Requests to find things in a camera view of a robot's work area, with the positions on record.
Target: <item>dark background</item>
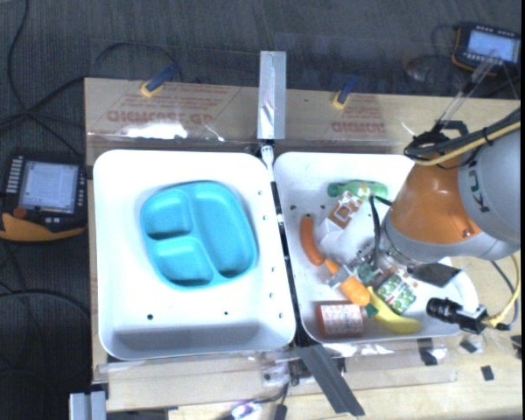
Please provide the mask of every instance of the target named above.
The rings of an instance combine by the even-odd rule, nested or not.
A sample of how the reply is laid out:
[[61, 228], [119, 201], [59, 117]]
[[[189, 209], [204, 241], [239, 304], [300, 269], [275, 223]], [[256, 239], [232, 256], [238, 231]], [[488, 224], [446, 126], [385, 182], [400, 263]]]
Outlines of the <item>dark background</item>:
[[[0, 0], [0, 169], [16, 148], [85, 151], [83, 77], [258, 85], [261, 50], [288, 53], [288, 87], [453, 96], [463, 21], [522, 32], [522, 0]], [[521, 75], [475, 96], [521, 97]], [[0, 419], [65, 419], [88, 390], [88, 233], [0, 240]]]

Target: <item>blue and yellow clamp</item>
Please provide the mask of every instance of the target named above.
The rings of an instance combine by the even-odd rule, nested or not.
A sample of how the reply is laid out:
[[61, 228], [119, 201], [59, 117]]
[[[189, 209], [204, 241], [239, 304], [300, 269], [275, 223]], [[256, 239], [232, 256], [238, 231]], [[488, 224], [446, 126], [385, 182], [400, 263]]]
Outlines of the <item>blue and yellow clamp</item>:
[[164, 82], [170, 81], [172, 77], [180, 71], [181, 66], [177, 62], [171, 64], [142, 85], [142, 95], [151, 98], [153, 95], [158, 94], [161, 92], [161, 89], [164, 88]]
[[352, 73], [344, 87], [336, 93], [336, 95], [332, 99], [332, 105], [336, 109], [343, 109], [347, 106], [348, 100], [350, 99], [350, 92], [352, 92], [354, 84], [357, 80], [358, 76]]

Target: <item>yellow banana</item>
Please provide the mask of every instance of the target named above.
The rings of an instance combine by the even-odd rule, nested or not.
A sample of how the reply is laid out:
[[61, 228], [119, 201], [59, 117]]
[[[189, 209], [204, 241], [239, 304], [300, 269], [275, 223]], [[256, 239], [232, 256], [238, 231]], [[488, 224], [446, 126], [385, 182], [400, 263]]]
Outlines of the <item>yellow banana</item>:
[[380, 325], [389, 329], [393, 333], [397, 334], [412, 334], [416, 333], [422, 324], [415, 318], [405, 318], [395, 313], [389, 305], [374, 293], [374, 289], [371, 286], [367, 287], [370, 296], [370, 304], [378, 311], [372, 319], [377, 320]]

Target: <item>blue divided plate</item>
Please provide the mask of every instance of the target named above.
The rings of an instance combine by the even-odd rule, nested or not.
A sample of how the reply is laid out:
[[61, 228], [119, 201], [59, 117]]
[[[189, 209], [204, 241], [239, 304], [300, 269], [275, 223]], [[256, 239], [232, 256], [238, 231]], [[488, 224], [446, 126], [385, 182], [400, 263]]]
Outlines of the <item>blue divided plate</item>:
[[252, 270], [253, 230], [240, 201], [223, 184], [166, 188], [142, 205], [140, 223], [151, 263], [170, 286], [214, 287]]

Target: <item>multimeter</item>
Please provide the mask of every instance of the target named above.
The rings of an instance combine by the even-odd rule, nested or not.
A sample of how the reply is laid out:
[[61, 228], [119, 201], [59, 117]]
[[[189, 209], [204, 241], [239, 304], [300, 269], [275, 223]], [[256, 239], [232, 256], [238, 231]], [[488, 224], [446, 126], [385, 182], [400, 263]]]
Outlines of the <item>multimeter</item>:
[[453, 64], [476, 70], [483, 62], [493, 64], [492, 72], [502, 67], [518, 67], [521, 61], [520, 34], [484, 24], [463, 23], [457, 28]]
[[87, 181], [79, 159], [34, 151], [9, 157], [0, 172], [0, 238], [59, 240], [87, 224]]

